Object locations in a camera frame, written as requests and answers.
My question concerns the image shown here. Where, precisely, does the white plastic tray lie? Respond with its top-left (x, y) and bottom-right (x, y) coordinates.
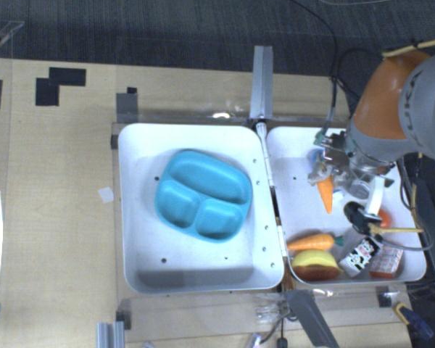
top-left (117, 123), bottom-right (286, 295)
top-left (266, 126), bottom-right (428, 286)

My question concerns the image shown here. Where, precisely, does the yellow and red toy fruit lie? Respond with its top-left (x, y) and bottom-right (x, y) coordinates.
top-left (291, 249), bottom-right (344, 282)

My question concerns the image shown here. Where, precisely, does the black cylinder on white bracket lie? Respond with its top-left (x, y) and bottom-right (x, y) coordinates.
top-left (343, 175), bottom-right (386, 236)

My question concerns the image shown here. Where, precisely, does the white carton with cow print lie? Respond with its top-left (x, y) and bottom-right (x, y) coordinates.
top-left (338, 237), bottom-right (382, 278)

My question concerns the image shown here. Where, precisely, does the orange carrot with green top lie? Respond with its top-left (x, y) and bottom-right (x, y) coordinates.
top-left (286, 232), bottom-right (345, 252)

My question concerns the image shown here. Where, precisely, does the thin black and white rod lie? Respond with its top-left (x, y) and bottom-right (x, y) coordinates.
top-left (255, 121), bottom-right (288, 257)

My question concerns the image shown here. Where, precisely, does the blue divided plate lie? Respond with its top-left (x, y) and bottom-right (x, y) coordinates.
top-left (154, 149), bottom-right (254, 244)

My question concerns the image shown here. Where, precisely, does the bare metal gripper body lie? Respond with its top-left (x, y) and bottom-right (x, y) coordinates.
top-left (319, 131), bottom-right (395, 181)

